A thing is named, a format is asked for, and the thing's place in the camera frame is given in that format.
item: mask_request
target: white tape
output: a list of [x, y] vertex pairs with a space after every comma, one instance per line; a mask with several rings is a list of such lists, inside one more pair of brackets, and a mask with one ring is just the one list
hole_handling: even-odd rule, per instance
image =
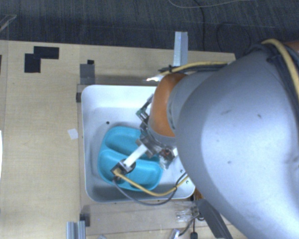
[[69, 130], [68, 130], [68, 133], [69, 133], [69, 135], [70, 135], [70, 137], [71, 137], [71, 140], [74, 140], [74, 139], [79, 138], [78, 131], [77, 131], [75, 128], [73, 128], [73, 129], [69, 129]]

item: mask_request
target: black plug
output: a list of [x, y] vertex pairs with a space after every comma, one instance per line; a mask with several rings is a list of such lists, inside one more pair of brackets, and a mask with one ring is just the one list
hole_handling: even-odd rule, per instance
[[196, 233], [196, 232], [191, 232], [191, 233], [190, 233], [190, 239], [198, 239], [198, 233]]

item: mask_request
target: blue divided plate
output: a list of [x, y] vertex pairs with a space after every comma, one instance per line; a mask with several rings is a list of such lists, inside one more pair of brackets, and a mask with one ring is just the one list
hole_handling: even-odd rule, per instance
[[[113, 127], [105, 134], [98, 156], [98, 171], [103, 180], [113, 184], [114, 176], [111, 169], [137, 149], [135, 141], [140, 134], [140, 130], [126, 126]], [[159, 184], [162, 173], [158, 157], [149, 159], [144, 154], [136, 161], [135, 169], [126, 176], [144, 188], [152, 190]], [[124, 189], [140, 191], [124, 180], [120, 180], [118, 184]]]

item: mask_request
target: white sink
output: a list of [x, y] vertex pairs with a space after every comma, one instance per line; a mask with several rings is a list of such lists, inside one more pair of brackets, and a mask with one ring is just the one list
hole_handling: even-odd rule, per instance
[[[96, 202], [126, 201], [113, 185], [105, 182], [98, 173], [97, 162], [100, 146], [105, 133], [114, 126], [129, 126], [139, 128], [140, 119], [135, 115], [146, 100], [155, 91], [148, 86], [113, 86], [91, 85], [82, 93], [82, 115], [85, 157], [85, 188], [88, 196]], [[163, 171], [156, 192], [164, 192], [175, 185], [176, 180], [185, 172], [177, 157]], [[173, 199], [190, 197], [195, 190], [190, 179], [178, 188]], [[140, 200], [166, 199], [167, 197], [152, 197], [143, 192], [128, 191]]]

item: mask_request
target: wooden table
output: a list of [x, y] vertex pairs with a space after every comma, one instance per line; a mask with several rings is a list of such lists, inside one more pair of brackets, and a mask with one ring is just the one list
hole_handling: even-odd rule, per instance
[[[41, 73], [25, 73], [24, 55], [33, 53], [34, 46], [59, 47], [59, 59], [42, 59]], [[84, 190], [78, 139], [68, 133], [79, 130], [75, 96], [80, 64], [94, 60], [97, 76], [146, 79], [172, 64], [173, 51], [0, 41], [0, 55], [0, 239], [64, 239], [66, 222], [79, 219]], [[188, 62], [204, 60], [228, 62], [234, 55], [188, 54]], [[94, 218], [100, 226], [96, 231], [87, 228], [91, 234], [87, 238], [97, 239], [100, 234], [107, 239], [168, 238], [175, 206], [172, 202], [150, 211], [133, 203], [95, 203]], [[131, 217], [139, 217], [137, 212], [147, 213], [152, 222], [136, 223]], [[166, 222], [157, 226], [155, 221], [161, 219]], [[229, 229], [234, 238], [245, 238], [232, 225]], [[197, 224], [197, 231], [200, 237], [213, 238], [204, 222]]]

